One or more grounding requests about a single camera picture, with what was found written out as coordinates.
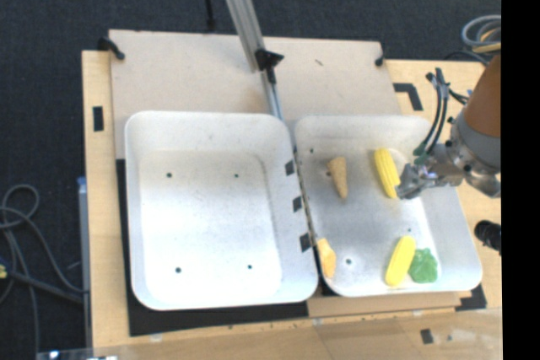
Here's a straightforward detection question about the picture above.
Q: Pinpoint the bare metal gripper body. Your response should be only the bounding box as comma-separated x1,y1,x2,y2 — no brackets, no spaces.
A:
421,135,502,199

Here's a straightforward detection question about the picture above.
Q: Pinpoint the yellow corn cob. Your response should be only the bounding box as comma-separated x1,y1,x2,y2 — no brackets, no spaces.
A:
384,234,418,287
373,147,402,200

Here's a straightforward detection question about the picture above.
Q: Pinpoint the white plastic tray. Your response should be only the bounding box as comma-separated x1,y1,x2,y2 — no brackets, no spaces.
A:
292,114,483,298
123,110,320,312

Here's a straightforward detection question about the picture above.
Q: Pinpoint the tan ice cream cone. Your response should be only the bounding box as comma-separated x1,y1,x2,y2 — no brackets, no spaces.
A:
326,156,350,200

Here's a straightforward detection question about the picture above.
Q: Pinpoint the green lettuce leaf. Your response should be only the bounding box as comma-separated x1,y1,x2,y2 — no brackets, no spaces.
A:
408,247,440,284

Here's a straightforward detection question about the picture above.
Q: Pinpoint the pale wood board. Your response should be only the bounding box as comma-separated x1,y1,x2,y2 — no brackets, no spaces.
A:
108,29,473,319

